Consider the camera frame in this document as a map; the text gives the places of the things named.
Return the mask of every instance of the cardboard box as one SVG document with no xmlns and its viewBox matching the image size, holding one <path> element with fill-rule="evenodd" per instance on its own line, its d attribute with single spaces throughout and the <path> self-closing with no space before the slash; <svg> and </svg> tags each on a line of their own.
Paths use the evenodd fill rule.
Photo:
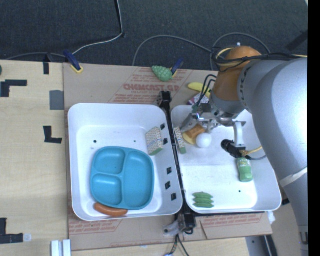
<svg viewBox="0 0 320 256">
<path fill-rule="evenodd" d="M 171 92 L 173 109 L 178 105 L 186 105 L 198 94 L 188 89 L 189 83 L 202 83 L 212 72 L 180 69 L 173 80 L 161 82 L 148 67 L 81 65 L 84 70 L 81 74 L 77 74 L 70 68 L 70 64 L 63 64 L 68 226 L 72 250 L 172 243 L 174 238 L 164 236 L 163 232 L 165 226 L 174 222 L 175 217 L 172 215 L 90 222 L 76 217 L 71 203 L 68 111 L 78 103 L 153 104 L 161 91 Z M 201 216 L 196 218 L 196 223 L 197 227 L 192 235 L 183 235 L 184 241 L 272 233 L 268 214 L 265 212 Z"/>
</svg>

